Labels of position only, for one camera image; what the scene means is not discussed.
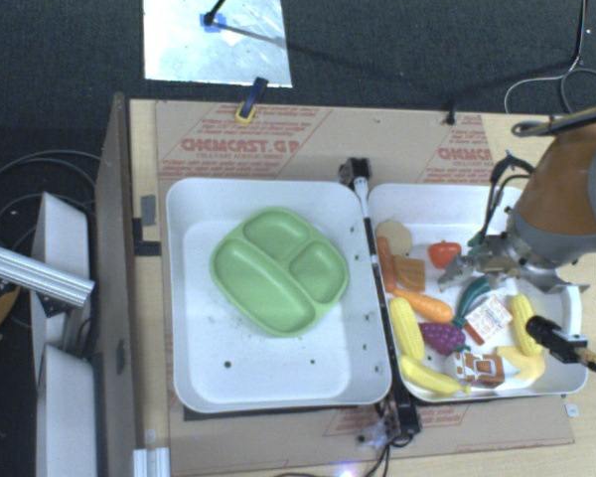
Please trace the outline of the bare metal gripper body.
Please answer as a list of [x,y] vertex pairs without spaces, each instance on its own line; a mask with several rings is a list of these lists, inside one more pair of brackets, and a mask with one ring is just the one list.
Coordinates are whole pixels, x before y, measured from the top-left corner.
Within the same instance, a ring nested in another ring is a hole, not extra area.
[[585,292],[587,283],[564,281],[557,272],[558,264],[530,250],[521,238],[510,234],[488,236],[474,255],[474,269],[489,280],[493,289],[508,279],[524,280],[539,291],[549,294],[566,287]]

